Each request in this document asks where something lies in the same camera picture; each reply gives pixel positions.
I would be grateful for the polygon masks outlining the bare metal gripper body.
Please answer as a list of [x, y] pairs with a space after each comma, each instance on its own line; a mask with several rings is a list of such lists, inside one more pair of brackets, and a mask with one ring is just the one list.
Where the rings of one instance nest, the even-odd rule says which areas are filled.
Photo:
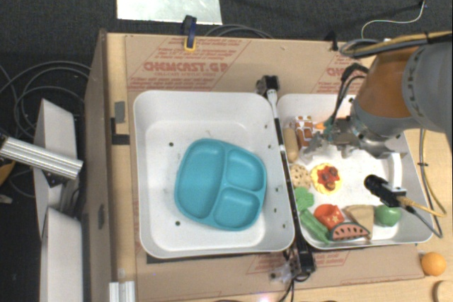
[[394, 150], [386, 142], [399, 134], [398, 120], [388, 117], [372, 117], [366, 123], [359, 117], [341, 117], [326, 121], [326, 140], [340, 150], [341, 145], [350, 144], [371, 156], [381, 159]]

